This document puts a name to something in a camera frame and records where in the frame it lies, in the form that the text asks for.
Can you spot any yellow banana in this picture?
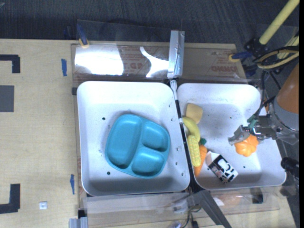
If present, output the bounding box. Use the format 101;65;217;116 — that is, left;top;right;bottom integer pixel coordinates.
182;116;201;143

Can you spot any yellow corn cob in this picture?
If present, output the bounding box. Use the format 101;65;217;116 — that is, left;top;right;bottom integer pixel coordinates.
187;134;202;168

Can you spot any orange carrot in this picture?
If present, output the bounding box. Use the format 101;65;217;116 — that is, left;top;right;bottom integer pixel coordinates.
193;138;208;178

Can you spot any pale yellow toy chip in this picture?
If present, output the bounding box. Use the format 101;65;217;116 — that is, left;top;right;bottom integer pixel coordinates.
185;103;204;124

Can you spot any blue divided plate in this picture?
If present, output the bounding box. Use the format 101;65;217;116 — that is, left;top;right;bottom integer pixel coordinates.
104;114;171;179

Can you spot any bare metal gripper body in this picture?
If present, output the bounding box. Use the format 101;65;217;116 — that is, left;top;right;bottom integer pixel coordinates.
249;114;279;142

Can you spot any black cylinder on white bracket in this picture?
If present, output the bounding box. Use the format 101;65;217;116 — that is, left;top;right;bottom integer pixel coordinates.
280;156;300;178

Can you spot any black and white carton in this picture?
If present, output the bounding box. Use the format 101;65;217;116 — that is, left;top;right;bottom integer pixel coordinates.
205;151;239;184

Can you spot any white plastic tray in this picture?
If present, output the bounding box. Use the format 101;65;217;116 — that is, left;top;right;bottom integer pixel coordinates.
76;80;191;197
177;82;287;191

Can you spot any orange toy pumpkin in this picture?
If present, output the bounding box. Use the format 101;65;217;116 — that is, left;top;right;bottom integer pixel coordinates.
234;134;260;157

